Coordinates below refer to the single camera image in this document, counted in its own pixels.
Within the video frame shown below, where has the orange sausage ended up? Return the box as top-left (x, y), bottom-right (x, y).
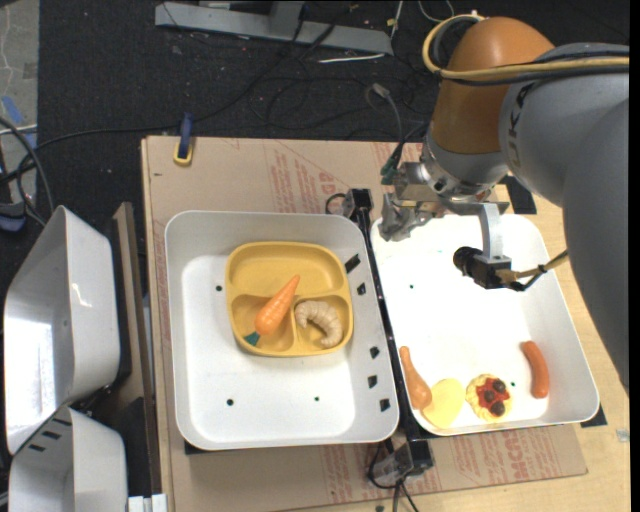
top-left (520, 340), bottom-right (551, 400)

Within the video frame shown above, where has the beige croissant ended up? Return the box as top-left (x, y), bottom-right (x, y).
top-left (293, 299), bottom-right (345, 350)

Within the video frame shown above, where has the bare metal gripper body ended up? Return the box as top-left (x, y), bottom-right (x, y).
top-left (391, 160), bottom-right (500, 217)

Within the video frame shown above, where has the thin black rod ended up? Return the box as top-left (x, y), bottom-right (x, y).
top-left (352, 209), bottom-right (424, 446)

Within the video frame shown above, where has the white plastic tray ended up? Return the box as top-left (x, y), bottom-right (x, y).
top-left (163, 209), bottom-right (401, 452)
top-left (369, 211), bottom-right (601, 438)

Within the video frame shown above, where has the orange chicken drumstick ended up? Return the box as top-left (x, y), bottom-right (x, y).
top-left (398, 345), bottom-right (434, 411)

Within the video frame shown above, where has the orange carrot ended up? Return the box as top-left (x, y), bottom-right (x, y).
top-left (243, 273), bottom-right (302, 348)

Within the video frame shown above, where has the pale yellow potato slice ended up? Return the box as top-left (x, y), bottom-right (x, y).
top-left (422, 378), bottom-right (467, 430)

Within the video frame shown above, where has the yellow divided plate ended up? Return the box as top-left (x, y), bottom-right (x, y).
top-left (224, 241), bottom-right (355, 358)

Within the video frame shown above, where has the black block with thin wires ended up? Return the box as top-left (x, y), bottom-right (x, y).
top-left (372, 439), bottom-right (434, 484)
top-left (344, 188), bottom-right (374, 217)

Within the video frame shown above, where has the black cylinder on white bracket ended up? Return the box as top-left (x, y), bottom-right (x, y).
top-left (452, 202), bottom-right (514, 292)

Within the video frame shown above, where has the brown cardboard board red print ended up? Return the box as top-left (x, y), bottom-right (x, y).
top-left (139, 135), bottom-right (589, 507)

